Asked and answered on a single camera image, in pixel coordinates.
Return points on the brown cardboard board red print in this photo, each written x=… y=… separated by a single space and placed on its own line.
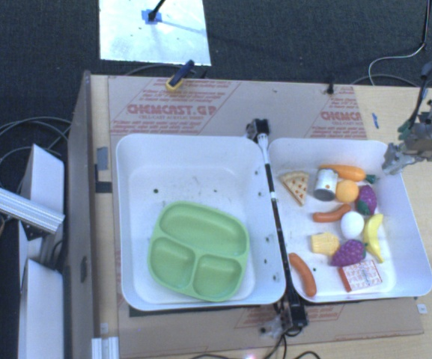
x=294 y=103

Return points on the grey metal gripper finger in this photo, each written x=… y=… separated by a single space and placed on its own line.
x=402 y=160
x=389 y=159

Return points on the yellow banana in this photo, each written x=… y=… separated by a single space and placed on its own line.
x=373 y=234

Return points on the yellow toy cupcake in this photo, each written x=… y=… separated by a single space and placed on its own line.
x=324 y=243

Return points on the toy pizza slice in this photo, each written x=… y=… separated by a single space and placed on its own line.
x=296 y=186

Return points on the orange carrot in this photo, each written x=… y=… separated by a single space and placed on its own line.
x=344 y=171

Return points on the green divided plate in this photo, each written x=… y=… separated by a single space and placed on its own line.
x=197 y=253

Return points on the purple grapes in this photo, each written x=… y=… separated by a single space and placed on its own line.
x=367 y=198
x=348 y=253

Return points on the red and white packet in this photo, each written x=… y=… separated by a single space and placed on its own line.
x=361 y=275

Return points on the white plastic tray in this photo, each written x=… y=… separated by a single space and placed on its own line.
x=403 y=238
x=185 y=170

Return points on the orange sausage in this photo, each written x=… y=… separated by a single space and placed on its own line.
x=329 y=214
x=303 y=273

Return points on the white egg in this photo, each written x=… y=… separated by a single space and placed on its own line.
x=352 y=225

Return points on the orange toy fruit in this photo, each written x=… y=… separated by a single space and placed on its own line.
x=347 y=191

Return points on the small white can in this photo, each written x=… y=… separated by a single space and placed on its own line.
x=326 y=183

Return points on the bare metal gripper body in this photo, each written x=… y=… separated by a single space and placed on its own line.
x=427 y=142

